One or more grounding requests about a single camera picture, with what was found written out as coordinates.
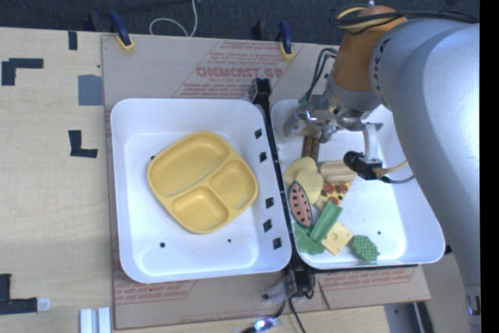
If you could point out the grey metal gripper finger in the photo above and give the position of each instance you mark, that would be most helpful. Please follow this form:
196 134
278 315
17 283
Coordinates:
293 125
327 133

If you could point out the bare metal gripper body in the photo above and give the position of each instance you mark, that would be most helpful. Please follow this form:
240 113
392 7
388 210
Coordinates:
329 115

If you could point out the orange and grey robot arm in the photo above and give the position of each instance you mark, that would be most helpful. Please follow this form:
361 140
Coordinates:
429 109

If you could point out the brown chocolate bar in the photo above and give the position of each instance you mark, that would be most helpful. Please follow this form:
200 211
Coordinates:
310 148

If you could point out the tan hot dog bun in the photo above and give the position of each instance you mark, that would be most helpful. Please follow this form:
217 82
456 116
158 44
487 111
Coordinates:
335 171

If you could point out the thin black rod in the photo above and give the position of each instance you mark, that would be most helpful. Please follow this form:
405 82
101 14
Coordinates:
281 183

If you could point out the pizza slice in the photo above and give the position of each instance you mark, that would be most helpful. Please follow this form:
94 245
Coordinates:
334 194

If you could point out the red watermelon slice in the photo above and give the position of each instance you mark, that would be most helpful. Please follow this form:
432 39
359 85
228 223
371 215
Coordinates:
300 204

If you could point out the green celery stick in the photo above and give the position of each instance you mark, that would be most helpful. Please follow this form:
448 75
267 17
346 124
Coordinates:
326 221

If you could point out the white plastic tray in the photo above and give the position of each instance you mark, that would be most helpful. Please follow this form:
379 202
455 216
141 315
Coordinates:
136 187
390 214

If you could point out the yellow cheese wedge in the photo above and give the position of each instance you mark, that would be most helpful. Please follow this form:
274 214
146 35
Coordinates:
337 239

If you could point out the yellow divided plate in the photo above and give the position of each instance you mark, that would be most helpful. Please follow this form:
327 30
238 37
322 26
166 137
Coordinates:
195 171

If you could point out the green lettuce leaf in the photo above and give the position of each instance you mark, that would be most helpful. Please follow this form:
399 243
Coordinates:
306 245

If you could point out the green textured waffle piece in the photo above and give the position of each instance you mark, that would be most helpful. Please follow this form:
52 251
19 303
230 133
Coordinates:
365 248

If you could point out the brown cardboard board red print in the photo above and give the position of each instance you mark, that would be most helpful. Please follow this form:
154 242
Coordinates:
163 66

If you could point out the black cylinder on white bracket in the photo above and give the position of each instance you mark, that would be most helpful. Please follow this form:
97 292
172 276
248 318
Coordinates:
360 164

